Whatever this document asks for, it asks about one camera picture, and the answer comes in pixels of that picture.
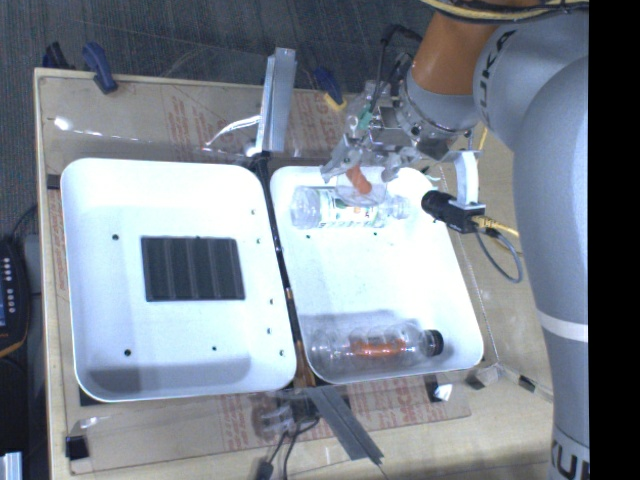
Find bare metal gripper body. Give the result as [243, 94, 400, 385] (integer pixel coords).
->
[339, 82, 474, 164]

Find clear plastic cup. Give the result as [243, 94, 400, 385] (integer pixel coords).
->
[335, 164, 389, 208]

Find orange carrot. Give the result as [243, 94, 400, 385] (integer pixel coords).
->
[345, 164, 374, 195]

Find clear bottle with green label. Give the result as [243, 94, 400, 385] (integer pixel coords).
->
[289, 185, 413, 231]

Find white plastic tray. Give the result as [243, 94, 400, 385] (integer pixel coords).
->
[59, 156, 298, 403]
[268, 164, 485, 385]

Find black ribbed rectangular pad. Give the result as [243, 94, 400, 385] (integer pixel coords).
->
[140, 235, 247, 303]

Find brown cardboard board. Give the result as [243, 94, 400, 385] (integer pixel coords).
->
[37, 75, 474, 474]

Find clear bottle with orange label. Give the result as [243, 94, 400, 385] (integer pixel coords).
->
[309, 319, 446, 372]

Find black cylinder on white bracket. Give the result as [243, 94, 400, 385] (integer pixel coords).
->
[420, 150, 487, 235]

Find black block with wires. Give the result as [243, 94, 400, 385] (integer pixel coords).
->
[285, 391, 322, 423]

